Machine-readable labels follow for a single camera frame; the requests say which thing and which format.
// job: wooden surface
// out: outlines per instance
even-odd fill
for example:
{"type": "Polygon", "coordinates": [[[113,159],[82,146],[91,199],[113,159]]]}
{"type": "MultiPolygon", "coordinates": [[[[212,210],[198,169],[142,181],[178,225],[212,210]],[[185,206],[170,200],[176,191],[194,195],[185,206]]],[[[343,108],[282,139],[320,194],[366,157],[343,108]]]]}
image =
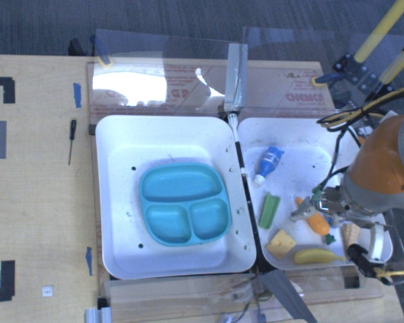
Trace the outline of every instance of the wooden surface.
{"type": "MultiPolygon", "coordinates": [[[[83,322],[84,310],[96,307],[100,289],[86,72],[92,60],[0,55],[0,76],[13,77],[16,86],[16,104],[3,104],[0,87],[0,120],[7,121],[7,156],[0,159],[0,262],[16,264],[15,296],[0,303],[0,322],[83,322]],[[73,83],[81,85],[81,108],[75,107],[73,83]],[[77,132],[68,166],[72,118],[77,132]],[[92,248],[92,276],[87,247],[92,248]],[[46,285],[54,286],[52,297],[42,297],[46,285]]],[[[317,304],[310,310],[319,322],[404,322],[395,289],[381,291],[383,297],[376,299],[317,304]]],[[[256,322],[255,312],[242,322],[256,322]]],[[[267,309],[266,315],[272,322],[290,320],[284,309],[267,309]]]]}

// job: bottle cap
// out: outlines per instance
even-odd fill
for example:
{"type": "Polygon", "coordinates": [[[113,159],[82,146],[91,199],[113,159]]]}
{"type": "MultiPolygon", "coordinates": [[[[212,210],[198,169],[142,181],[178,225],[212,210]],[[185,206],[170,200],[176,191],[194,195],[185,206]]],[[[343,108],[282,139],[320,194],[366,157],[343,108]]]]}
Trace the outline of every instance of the bottle cap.
{"type": "Polygon", "coordinates": [[[264,183],[264,181],[265,181],[265,177],[263,177],[262,175],[256,175],[253,180],[255,181],[255,183],[256,183],[258,186],[261,186],[262,183],[264,183]]]}

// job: yellow tube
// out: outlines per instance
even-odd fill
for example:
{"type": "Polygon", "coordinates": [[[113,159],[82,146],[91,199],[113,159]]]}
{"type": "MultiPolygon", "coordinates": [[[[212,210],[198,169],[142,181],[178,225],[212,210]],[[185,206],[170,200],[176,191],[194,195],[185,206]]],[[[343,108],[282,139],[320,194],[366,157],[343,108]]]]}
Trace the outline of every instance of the yellow tube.
{"type": "Polygon", "coordinates": [[[377,47],[383,37],[386,36],[403,13],[404,0],[397,0],[353,56],[356,62],[363,63],[370,56],[372,51],[377,47]]]}
{"type": "Polygon", "coordinates": [[[404,51],[386,68],[380,76],[383,84],[390,84],[392,80],[404,69],[404,51]]]}

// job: blue plate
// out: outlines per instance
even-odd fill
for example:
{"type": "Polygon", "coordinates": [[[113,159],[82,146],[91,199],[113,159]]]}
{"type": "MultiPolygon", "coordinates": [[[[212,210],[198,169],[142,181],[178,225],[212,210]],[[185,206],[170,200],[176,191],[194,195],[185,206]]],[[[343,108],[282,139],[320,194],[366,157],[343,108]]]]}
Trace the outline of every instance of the blue plate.
{"type": "Polygon", "coordinates": [[[157,242],[188,246],[212,242],[230,227],[230,206],[220,175],[201,163],[148,170],[139,183],[145,225],[157,242]]]}

